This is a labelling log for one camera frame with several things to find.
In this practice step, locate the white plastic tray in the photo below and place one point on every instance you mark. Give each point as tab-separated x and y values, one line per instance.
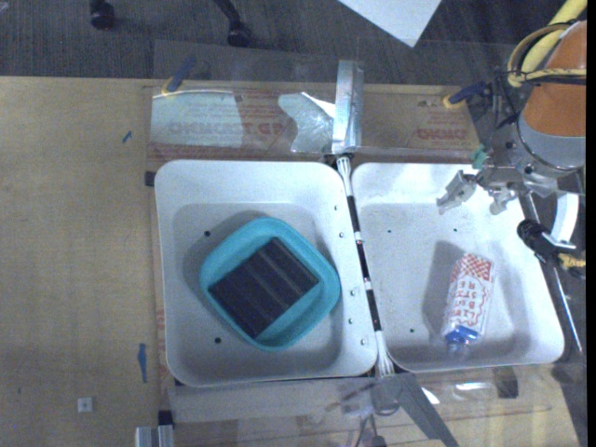
195	361
410	249

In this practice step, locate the black cylinder on white bracket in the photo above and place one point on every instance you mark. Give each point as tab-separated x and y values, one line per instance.
535	235

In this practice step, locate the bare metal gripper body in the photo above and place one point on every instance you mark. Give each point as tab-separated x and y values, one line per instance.
507	170

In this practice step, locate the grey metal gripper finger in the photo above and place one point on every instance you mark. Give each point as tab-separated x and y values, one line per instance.
503	200
458	189

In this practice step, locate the brown cardboard board, red print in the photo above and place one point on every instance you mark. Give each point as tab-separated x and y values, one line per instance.
396	124

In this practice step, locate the clear bottle, red white label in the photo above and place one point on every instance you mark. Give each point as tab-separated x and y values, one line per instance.
468	296

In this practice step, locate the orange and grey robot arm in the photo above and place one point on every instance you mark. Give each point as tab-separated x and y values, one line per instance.
556	105

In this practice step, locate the black ridged square block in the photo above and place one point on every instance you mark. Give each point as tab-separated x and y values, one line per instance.
263	287

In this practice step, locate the thin black and white rod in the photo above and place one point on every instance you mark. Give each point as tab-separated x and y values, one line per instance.
358	240

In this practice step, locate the turquoise square plate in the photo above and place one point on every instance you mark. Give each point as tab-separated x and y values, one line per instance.
221	259

